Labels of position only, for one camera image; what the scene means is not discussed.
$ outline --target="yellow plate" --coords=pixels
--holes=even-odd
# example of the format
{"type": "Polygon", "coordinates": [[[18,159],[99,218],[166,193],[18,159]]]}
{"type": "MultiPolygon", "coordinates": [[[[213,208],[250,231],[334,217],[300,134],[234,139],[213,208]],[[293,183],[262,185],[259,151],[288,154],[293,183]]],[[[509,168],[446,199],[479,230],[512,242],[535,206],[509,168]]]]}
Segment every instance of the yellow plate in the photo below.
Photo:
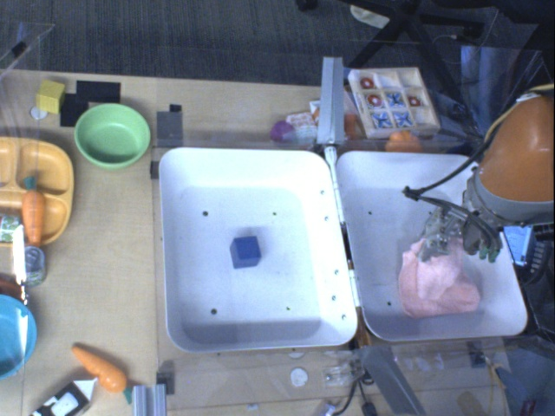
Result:
{"type": "Polygon", "coordinates": [[[36,176],[37,190],[46,198],[42,245],[50,244],[66,229],[71,215],[74,190],[71,160],[51,143],[0,137],[0,215],[21,217],[23,180],[28,176],[36,176]]]}

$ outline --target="teal bowl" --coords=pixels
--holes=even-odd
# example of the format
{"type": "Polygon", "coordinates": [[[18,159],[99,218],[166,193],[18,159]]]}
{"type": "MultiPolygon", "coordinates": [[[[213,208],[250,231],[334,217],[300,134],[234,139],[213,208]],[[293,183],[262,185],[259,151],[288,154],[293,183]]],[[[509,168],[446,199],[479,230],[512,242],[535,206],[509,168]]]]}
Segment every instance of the teal bowl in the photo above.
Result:
{"type": "Polygon", "coordinates": [[[36,322],[17,299],[0,295],[0,380],[13,376],[29,360],[36,344],[36,322]]]}
{"type": "Polygon", "coordinates": [[[147,151],[150,129],[131,107],[106,103],[82,114],[75,125],[75,143],[89,162],[116,170],[132,165],[147,151]]]}

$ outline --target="pink cloth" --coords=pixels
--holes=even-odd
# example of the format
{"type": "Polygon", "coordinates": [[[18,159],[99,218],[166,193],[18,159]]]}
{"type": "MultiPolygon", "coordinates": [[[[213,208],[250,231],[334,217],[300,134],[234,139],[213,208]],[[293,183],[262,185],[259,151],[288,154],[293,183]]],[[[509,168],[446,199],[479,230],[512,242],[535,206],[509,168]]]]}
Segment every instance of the pink cloth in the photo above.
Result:
{"type": "Polygon", "coordinates": [[[405,313],[420,318],[475,311],[480,293],[462,269],[462,241],[451,239],[448,256],[425,263],[418,259],[423,243],[412,244],[402,255],[399,296],[405,313]]]}

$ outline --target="metal bracket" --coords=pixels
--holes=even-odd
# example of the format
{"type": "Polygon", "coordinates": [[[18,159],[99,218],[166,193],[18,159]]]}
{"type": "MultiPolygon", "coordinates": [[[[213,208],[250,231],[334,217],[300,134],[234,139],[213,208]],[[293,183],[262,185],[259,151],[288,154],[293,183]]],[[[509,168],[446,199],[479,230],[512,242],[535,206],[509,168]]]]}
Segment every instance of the metal bracket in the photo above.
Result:
{"type": "Polygon", "coordinates": [[[324,57],[317,143],[320,145],[342,143],[344,137],[343,59],[324,57]]]}
{"type": "Polygon", "coordinates": [[[166,385],[133,387],[134,416],[166,416],[166,385]]]}
{"type": "Polygon", "coordinates": [[[364,369],[374,379],[394,414],[426,414],[397,366],[391,347],[365,347],[360,350],[360,356],[364,369]]]}
{"type": "Polygon", "coordinates": [[[331,183],[333,185],[333,193],[336,198],[337,215],[339,216],[339,223],[343,226],[345,224],[345,216],[343,215],[343,204],[341,202],[339,182],[337,181],[337,150],[333,146],[326,146],[323,149],[323,155],[326,163],[330,167],[331,183]]]}

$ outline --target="tic-tac-toe box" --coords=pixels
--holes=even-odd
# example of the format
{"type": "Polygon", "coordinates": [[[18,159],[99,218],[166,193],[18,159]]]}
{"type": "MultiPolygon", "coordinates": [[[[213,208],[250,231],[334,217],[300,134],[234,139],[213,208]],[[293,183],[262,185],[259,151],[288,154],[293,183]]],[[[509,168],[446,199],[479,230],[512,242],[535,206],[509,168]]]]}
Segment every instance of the tic-tac-toe box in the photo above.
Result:
{"type": "Polygon", "coordinates": [[[418,68],[352,69],[349,84],[368,138],[387,139],[403,130],[439,131],[440,122],[418,68]]]}
{"type": "Polygon", "coordinates": [[[234,238],[230,252],[233,268],[255,267],[260,262],[260,247],[255,236],[234,238]]]}

